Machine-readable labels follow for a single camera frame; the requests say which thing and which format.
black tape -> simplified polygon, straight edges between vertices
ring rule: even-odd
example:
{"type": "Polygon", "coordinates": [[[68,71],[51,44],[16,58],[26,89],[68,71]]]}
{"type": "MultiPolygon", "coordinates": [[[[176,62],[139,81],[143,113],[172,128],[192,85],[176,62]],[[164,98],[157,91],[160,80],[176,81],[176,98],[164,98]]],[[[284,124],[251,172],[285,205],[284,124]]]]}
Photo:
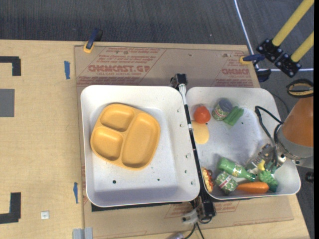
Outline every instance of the black tape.
{"type": "Polygon", "coordinates": [[[21,192],[11,193],[9,213],[0,214],[0,224],[18,222],[21,218],[21,192]]]}
{"type": "Polygon", "coordinates": [[[0,56],[0,63],[11,63],[12,76],[21,76],[21,59],[19,57],[0,56]]]}

black cable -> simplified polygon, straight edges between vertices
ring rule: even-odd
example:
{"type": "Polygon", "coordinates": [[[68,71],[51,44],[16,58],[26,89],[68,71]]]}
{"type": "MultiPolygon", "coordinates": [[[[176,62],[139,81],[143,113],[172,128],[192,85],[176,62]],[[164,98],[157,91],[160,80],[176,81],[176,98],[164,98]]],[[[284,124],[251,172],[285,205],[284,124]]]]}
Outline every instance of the black cable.
{"type": "Polygon", "coordinates": [[[255,106],[255,113],[257,114],[257,117],[258,117],[258,120],[259,120],[259,124],[260,126],[263,128],[264,132],[266,133],[266,135],[269,137],[269,139],[271,140],[272,144],[275,145],[275,142],[274,140],[272,139],[271,135],[269,134],[268,130],[266,129],[266,127],[264,126],[264,123],[263,123],[263,119],[261,118],[261,113],[259,111],[261,107],[259,106],[255,106]]]}
{"type": "Polygon", "coordinates": [[[196,225],[197,225],[197,227],[198,227],[198,231],[199,231],[199,233],[200,233],[201,237],[202,237],[203,239],[205,239],[205,238],[204,238],[204,235],[202,234],[202,232],[201,232],[201,230],[200,230],[199,225],[198,225],[198,223],[197,223],[197,222],[196,222],[196,225]]]}
{"type": "Polygon", "coordinates": [[[212,217],[210,217],[210,218],[208,219],[208,221],[199,220],[199,222],[202,223],[202,224],[208,224],[208,223],[211,222],[211,220],[212,220],[212,217]]]}
{"type": "Polygon", "coordinates": [[[265,108],[262,108],[260,106],[255,106],[255,111],[256,108],[263,110],[264,112],[268,113],[274,120],[276,120],[278,123],[282,124],[283,122],[279,119],[277,119],[271,112],[269,112],[268,110],[266,110],[265,108]]]}
{"type": "Polygon", "coordinates": [[[196,224],[197,224],[197,223],[194,224],[193,229],[191,230],[191,232],[189,233],[188,236],[184,237],[184,239],[187,239],[187,238],[190,238],[190,237],[191,237],[191,235],[192,235],[192,234],[194,233],[194,231],[195,231],[196,224]]]}
{"type": "Polygon", "coordinates": [[[283,103],[284,107],[286,108],[286,113],[287,113],[285,117],[287,117],[287,115],[290,113],[290,110],[289,110],[288,105],[286,104],[286,102],[285,102],[280,96],[278,96],[278,95],[276,95],[276,94],[274,94],[274,93],[272,93],[272,92],[270,92],[270,93],[271,93],[275,98],[279,99],[280,102],[283,103]]]}
{"type": "Polygon", "coordinates": [[[258,116],[258,120],[259,120],[259,124],[260,126],[263,128],[263,130],[265,131],[266,135],[270,138],[273,146],[274,146],[274,155],[272,157],[272,167],[276,167],[277,164],[278,164],[278,154],[277,154],[277,149],[276,149],[276,144],[278,143],[278,137],[277,137],[277,131],[280,127],[280,125],[283,124],[283,122],[279,119],[277,119],[271,112],[269,112],[268,110],[266,110],[265,108],[262,108],[260,106],[255,106],[255,113],[257,114],[258,116]],[[263,120],[261,118],[261,113],[259,111],[259,109],[263,110],[264,112],[266,112],[268,115],[270,115],[274,120],[276,120],[279,124],[275,127],[275,130],[274,130],[274,139],[271,137],[271,135],[269,134],[268,130],[266,129],[266,127],[264,126],[263,124],[263,120]]]}

toy vegetable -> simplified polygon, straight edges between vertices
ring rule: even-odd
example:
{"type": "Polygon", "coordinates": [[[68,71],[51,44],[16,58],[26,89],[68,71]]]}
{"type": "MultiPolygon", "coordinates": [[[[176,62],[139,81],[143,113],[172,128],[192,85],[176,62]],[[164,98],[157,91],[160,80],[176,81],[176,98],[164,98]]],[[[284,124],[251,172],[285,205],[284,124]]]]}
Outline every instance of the toy vegetable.
{"type": "Polygon", "coordinates": [[[259,180],[261,180],[262,182],[266,182],[268,184],[270,191],[276,192],[278,181],[275,180],[270,171],[260,171],[258,177],[259,180]]]}
{"type": "Polygon", "coordinates": [[[229,115],[224,119],[224,122],[233,126],[239,120],[240,117],[244,114],[244,109],[235,106],[229,115]]]}
{"type": "Polygon", "coordinates": [[[255,181],[239,184],[237,189],[253,194],[264,194],[269,190],[269,186],[266,182],[255,181]]]}
{"type": "Polygon", "coordinates": [[[194,112],[194,120],[197,123],[203,124],[210,120],[210,112],[205,106],[199,106],[194,112]]]}

toy food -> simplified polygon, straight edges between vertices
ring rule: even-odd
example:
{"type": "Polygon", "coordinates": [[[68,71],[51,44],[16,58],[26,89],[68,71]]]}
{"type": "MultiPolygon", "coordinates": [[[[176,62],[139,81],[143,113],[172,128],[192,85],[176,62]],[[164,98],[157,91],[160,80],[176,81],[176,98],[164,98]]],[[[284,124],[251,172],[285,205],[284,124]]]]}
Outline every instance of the toy food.
{"type": "Polygon", "coordinates": [[[209,130],[206,124],[200,124],[195,121],[191,122],[193,131],[194,131],[194,139],[198,144],[205,144],[209,140],[209,130]]]}
{"type": "Polygon", "coordinates": [[[239,184],[237,189],[248,193],[265,194],[269,190],[269,186],[266,182],[254,181],[239,184]]]}
{"type": "Polygon", "coordinates": [[[226,98],[222,98],[212,112],[213,118],[215,120],[224,120],[232,109],[233,105],[231,102],[226,98]]]}
{"type": "Polygon", "coordinates": [[[227,117],[224,119],[224,122],[233,126],[236,124],[236,122],[239,120],[240,117],[244,114],[244,109],[239,108],[238,106],[235,106],[230,114],[227,115],[227,117]]]}
{"type": "Polygon", "coordinates": [[[217,168],[238,178],[245,178],[249,181],[255,181],[256,179],[255,174],[247,172],[243,166],[236,164],[225,157],[222,157],[218,161],[217,168]]]}
{"type": "Polygon", "coordinates": [[[259,180],[261,180],[262,182],[266,182],[268,184],[270,191],[276,192],[278,181],[275,180],[270,171],[260,171],[258,177],[259,180]]]}
{"type": "Polygon", "coordinates": [[[213,183],[211,181],[212,172],[207,170],[204,167],[201,168],[201,172],[203,175],[206,189],[208,190],[209,193],[211,193],[213,191],[213,183]]]}
{"type": "Polygon", "coordinates": [[[226,195],[233,192],[238,186],[237,182],[231,177],[231,175],[225,171],[216,177],[215,183],[226,195]]]}
{"type": "Polygon", "coordinates": [[[197,123],[204,124],[210,121],[210,112],[205,106],[199,106],[194,113],[194,120],[197,123]]]}

orange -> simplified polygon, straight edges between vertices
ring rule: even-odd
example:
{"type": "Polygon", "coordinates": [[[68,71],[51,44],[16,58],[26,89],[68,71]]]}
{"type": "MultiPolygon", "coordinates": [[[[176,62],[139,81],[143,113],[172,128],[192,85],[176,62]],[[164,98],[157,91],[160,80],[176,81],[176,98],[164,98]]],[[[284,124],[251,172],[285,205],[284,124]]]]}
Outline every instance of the orange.
{"type": "Polygon", "coordinates": [[[199,106],[194,112],[194,120],[197,123],[203,124],[210,120],[210,112],[205,106],[199,106]]]}

